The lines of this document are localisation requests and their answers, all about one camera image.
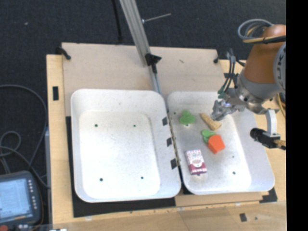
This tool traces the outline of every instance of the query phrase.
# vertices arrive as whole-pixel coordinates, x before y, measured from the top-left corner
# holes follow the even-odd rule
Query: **orange block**
[[[208,139],[208,147],[210,150],[216,154],[217,152],[225,148],[225,144],[219,134],[214,134]]]

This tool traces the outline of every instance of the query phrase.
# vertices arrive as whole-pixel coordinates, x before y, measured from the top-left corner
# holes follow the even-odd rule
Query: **white tray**
[[[268,191],[274,185],[274,175],[265,148],[249,135],[257,127],[254,114],[248,110],[228,115],[215,131],[220,134],[225,149],[213,154],[203,140],[201,131],[209,129],[200,113],[210,115],[216,92],[174,92],[169,95],[170,123],[181,164],[183,182],[194,194]],[[180,123],[184,110],[196,117],[188,126]],[[191,175],[184,152],[200,149],[205,161],[205,174]]]
[[[71,117],[75,190],[82,200],[169,198],[180,191],[161,95],[81,89],[71,97]]]

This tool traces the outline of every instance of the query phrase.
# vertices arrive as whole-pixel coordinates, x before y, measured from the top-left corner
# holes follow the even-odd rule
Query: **small box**
[[[185,156],[191,175],[199,175],[207,172],[200,150],[185,151]]]

